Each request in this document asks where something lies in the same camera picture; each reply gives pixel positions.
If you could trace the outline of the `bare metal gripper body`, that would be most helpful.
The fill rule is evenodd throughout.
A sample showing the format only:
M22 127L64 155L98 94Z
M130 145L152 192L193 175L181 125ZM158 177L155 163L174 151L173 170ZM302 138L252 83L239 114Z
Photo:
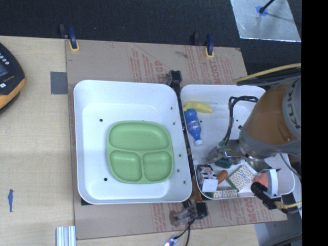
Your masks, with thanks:
M226 144L224 140L221 146L215 148L214 164L223 168L230 168L243 161L247 162L253 169L269 169L265 157L256 154L242 140L230 139Z

